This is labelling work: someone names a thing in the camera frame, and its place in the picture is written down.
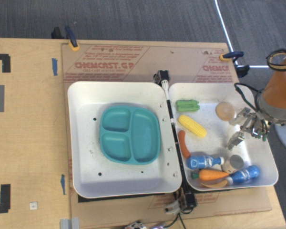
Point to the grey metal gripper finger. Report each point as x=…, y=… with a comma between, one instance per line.
x=236, y=139
x=240, y=117

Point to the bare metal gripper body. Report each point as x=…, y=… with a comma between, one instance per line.
x=252, y=125

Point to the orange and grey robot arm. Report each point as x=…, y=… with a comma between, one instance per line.
x=276, y=92

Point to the beige round bun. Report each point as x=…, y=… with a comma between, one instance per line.
x=225, y=111

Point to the white plastic tray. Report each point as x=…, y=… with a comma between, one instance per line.
x=219, y=142
x=85, y=151

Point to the small beige can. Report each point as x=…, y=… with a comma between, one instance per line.
x=234, y=163

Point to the blue and white bottle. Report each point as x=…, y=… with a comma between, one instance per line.
x=245, y=174
x=200, y=162

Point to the orange carrot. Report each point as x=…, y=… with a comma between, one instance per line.
x=213, y=174

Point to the yellow corn cob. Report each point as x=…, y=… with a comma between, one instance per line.
x=192, y=126

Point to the tan crescent slice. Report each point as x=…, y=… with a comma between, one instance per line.
x=215, y=184

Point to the orange sausage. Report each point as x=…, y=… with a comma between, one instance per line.
x=183, y=144

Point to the green beans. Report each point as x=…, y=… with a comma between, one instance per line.
x=187, y=105

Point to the thin black and white rod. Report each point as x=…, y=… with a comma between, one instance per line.
x=171, y=116

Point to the teal divided plate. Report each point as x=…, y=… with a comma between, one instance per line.
x=143, y=137

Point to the black and white small object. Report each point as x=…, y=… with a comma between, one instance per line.
x=135, y=225

